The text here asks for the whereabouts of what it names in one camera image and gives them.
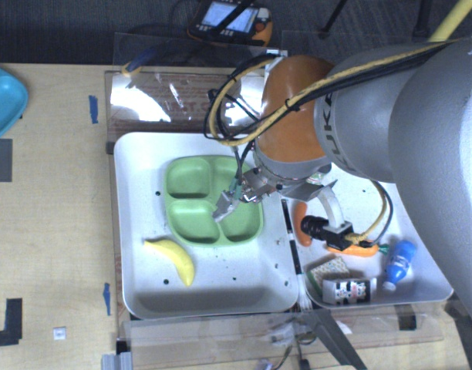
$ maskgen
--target table top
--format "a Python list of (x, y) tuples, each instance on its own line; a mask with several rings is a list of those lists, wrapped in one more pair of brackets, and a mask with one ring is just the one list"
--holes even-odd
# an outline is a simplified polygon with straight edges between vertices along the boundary
[[(116, 351), (119, 331), (104, 81), (113, 67), (0, 67), (29, 91), (22, 119), (2, 137), (13, 140), (13, 177), (0, 183), (0, 331), (9, 298), (22, 299), (23, 326), (18, 345), (0, 347), (0, 368), (99, 368), (102, 355)], [(90, 96), (99, 106), (96, 123)], [(440, 338), (433, 341), (357, 352), (368, 368), (469, 368), (453, 319), (438, 311), (437, 320)], [(66, 328), (66, 339), (54, 339), (54, 328)], [(312, 368), (352, 368), (338, 367), (328, 352), (308, 359)], [(282, 366), (292, 368), (295, 359)]]

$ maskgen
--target orange carrot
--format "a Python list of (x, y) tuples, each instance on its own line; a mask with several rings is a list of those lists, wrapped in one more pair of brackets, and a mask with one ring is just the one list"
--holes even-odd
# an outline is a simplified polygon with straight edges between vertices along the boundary
[(295, 236), (303, 247), (309, 247), (312, 245), (312, 238), (301, 230), (301, 221), (306, 216), (307, 209), (308, 205), (303, 201), (299, 201), (296, 204), (295, 212), (292, 215), (292, 224), (295, 228)]
[(355, 256), (361, 256), (361, 257), (370, 257), (376, 254), (378, 251), (382, 252), (383, 254), (386, 254), (388, 252), (388, 245), (378, 245), (375, 244), (371, 247), (363, 248), (360, 247), (359, 245), (350, 245), (347, 247), (344, 251), (336, 250), (335, 248), (329, 247), (327, 245), (327, 250), (330, 252), (335, 252), (337, 254), (344, 254), (344, 255), (355, 255)]

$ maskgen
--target green plate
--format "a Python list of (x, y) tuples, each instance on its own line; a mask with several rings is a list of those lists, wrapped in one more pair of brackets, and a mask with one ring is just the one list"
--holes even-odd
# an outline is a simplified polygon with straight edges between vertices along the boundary
[[(260, 203), (240, 203), (220, 223), (212, 217), (236, 169), (236, 160), (229, 156), (190, 156), (170, 163), (164, 193), (167, 222), (176, 237), (193, 245), (223, 246), (248, 242), (261, 233)], [(249, 169), (244, 164), (243, 172)]]

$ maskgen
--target yellow banana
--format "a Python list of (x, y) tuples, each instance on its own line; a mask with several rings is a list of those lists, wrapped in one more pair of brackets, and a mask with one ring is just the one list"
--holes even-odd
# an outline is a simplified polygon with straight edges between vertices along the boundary
[(193, 283), (195, 277), (195, 266), (190, 255), (178, 243), (172, 240), (163, 239), (158, 241), (145, 241), (144, 245), (154, 248), (168, 257), (176, 266), (176, 270), (181, 280), (186, 286)]

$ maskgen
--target yellow pole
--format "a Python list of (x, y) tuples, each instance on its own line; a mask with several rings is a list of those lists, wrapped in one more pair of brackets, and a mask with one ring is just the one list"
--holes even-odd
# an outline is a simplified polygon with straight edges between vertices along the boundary
[(459, 0), (428, 41), (446, 41), (472, 9), (472, 0)]

